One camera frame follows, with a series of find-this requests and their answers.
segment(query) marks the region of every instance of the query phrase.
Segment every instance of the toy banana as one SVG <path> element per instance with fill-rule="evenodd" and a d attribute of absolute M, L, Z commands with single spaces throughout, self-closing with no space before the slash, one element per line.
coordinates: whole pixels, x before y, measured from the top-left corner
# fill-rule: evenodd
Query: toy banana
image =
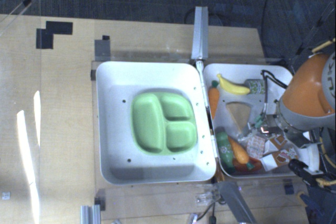
<path fill-rule="evenodd" d="M 228 80 L 224 79 L 221 74 L 218 74 L 217 77 L 219 78 L 219 85 L 220 87 L 232 94 L 236 95 L 246 95 L 250 93 L 250 89 L 245 86 L 240 86 L 229 82 Z"/>

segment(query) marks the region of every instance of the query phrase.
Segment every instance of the green divided tray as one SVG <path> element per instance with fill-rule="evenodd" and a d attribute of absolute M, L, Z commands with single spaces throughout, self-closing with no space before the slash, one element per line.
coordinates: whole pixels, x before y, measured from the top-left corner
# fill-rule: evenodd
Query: green divided tray
<path fill-rule="evenodd" d="M 171 155 L 192 149 L 197 142 L 195 115 L 182 95 L 150 92 L 137 95 L 131 110 L 133 138 L 143 151 Z"/>

